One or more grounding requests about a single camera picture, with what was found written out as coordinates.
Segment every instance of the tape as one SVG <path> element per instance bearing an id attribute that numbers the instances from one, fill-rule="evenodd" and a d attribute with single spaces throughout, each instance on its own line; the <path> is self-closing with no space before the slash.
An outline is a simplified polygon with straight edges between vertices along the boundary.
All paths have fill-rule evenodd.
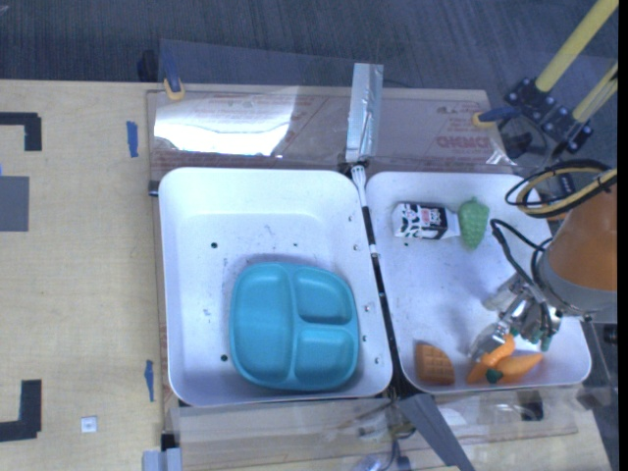
<path id="1" fill-rule="evenodd" d="M 146 360 L 146 367 L 144 368 L 144 379 L 146 379 L 146 386 L 148 387 L 148 397 L 152 403 L 155 400 L 155 391 L 153 389 L 153 362 L 150 359 Z"/>
<path id="2" fill-rule="evenodd" d="M 0 442 L 37 438 L 41 431 L 41 380 L 22 381 L 20 418 L 0 422 Z"/>
<path id="3" fill-rule="evenodd" d="M 139 157 L 137 153 L 137 124 L 135 122 L 127 121 L 127 144 L 131 157 Z"/>

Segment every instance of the blue plate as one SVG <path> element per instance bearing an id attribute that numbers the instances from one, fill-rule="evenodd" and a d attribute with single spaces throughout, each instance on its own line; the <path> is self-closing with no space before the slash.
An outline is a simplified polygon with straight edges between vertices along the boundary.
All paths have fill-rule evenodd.
<path id="1" fill-rule="evenodd" d="M 266 388 L 328 391 L 349 380 L 358 355 L 353 293 L 336 274 L 268 262 L 238 276 L 229 319 L 234 365 Z"/>

